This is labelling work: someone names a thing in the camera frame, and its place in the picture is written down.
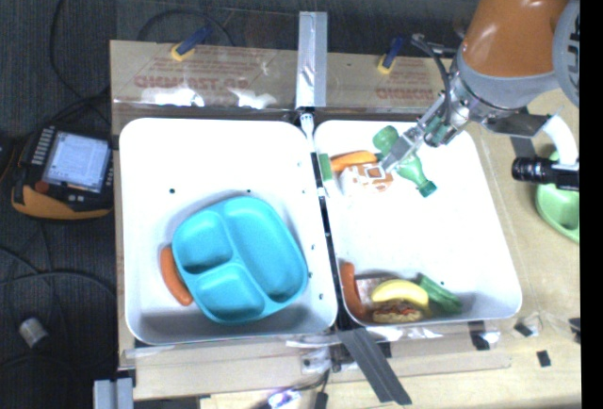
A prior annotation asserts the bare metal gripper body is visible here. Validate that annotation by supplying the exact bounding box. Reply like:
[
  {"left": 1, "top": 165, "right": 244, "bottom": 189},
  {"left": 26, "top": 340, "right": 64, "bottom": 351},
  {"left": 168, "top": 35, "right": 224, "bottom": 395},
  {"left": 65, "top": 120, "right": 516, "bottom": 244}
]
[{"left": 415, "top": 85, "right": 478, "bottom": 149}]

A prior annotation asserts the green plastic bottle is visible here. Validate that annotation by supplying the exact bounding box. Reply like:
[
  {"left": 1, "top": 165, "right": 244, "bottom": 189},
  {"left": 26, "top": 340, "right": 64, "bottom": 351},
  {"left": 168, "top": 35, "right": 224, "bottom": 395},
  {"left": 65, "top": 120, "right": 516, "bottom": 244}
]
[{"left": 371, "top": 124, "right": 439, "bottom": 199}]

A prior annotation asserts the white and orange carton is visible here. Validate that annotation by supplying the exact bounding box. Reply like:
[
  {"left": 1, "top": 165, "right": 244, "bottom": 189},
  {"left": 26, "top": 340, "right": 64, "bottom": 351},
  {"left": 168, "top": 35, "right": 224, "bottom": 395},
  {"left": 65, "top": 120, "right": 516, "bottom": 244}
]
[{"left": 335, "top": 162, "right": 395, "bottom": 197}]

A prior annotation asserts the orange carrot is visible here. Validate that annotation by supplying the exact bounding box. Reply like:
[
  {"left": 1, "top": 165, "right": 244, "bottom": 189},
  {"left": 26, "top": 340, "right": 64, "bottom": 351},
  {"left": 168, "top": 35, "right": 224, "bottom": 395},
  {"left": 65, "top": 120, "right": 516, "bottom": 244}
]
[{"left": 317, "top": 150, "right": 381, "bottom": 183}]

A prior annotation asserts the white plastic tray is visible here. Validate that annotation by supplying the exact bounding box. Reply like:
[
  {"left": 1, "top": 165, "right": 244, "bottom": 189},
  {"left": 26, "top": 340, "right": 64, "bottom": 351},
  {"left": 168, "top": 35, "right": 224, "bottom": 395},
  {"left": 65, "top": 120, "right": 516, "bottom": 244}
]
[
  {"left": 312, "top": 119, "right": 524, "bottom": 329},
  {"left": 118, "top": 116, "right": 340, "bottom": 347}
]

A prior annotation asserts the yellow banana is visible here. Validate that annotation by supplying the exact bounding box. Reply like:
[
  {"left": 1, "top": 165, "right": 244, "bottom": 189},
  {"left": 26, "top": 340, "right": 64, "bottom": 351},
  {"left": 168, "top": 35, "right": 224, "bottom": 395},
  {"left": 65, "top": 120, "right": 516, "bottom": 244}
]
[{"left": 369, "top": 278, "right": 432, "bottom": 311}]

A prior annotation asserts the orange sausage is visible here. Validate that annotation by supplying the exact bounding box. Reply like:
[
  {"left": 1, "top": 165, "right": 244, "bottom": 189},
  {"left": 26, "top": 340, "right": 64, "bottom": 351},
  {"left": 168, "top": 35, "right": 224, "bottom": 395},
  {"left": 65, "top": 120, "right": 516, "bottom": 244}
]
[
  {"left": 339, "top": 261, "right": 369, "bottom": 319},
  {"left": 158, "top": 245, "right": 195, "bottom": 307}
]

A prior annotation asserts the green divided plate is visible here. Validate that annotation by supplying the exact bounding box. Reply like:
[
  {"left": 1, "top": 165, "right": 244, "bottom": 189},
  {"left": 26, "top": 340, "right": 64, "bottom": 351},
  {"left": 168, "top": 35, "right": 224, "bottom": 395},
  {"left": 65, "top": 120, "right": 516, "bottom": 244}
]
[{"left": 534, "top": 151, "right": 581, "bottom": 245}]

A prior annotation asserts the green cucumber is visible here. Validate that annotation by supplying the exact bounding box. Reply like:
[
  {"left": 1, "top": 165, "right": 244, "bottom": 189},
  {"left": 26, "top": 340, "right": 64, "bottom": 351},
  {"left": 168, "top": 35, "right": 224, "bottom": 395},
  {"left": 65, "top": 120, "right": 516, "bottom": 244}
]
[{"left": 417, "top": 274, "right": 464, "bottom": 317}]

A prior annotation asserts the brown biscuit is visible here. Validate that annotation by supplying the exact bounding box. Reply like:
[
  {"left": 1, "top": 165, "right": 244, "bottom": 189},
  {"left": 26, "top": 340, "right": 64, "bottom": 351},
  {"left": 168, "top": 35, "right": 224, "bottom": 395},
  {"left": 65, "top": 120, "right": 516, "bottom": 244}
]
[{"left": 371, "top": 301, "right": 424, "bottom": 325}]

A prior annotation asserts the blue divided plate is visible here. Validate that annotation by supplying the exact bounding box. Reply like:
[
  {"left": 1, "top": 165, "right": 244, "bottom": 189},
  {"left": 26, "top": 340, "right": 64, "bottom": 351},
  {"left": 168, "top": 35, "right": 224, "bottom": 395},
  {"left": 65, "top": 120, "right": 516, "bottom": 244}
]
[{"left": 171, "top": 195, "right": 310, "bottom": 326}]

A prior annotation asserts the brown cardboard board red print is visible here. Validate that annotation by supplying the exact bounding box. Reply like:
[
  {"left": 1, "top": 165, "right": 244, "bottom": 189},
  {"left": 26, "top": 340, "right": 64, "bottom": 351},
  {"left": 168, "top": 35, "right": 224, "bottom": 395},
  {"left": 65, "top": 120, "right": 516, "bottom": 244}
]
[{"left": 108, "top": 39, "right": 536, "bottom": 401}]

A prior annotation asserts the small grey metal can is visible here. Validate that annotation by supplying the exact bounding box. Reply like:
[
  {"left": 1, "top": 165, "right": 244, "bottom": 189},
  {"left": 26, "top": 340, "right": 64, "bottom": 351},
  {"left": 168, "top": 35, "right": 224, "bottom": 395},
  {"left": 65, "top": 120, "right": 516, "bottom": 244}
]
[{"left": 18, "top": 316, "right": 50, "bottom": 349}]

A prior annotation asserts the black cylinder on white bracket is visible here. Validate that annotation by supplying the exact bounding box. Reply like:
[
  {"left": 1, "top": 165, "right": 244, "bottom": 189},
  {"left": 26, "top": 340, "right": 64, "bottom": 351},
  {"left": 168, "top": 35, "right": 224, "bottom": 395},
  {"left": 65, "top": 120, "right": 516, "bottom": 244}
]
[{"left": 511, "top": 113, "right": 581, "bottom": 192}]

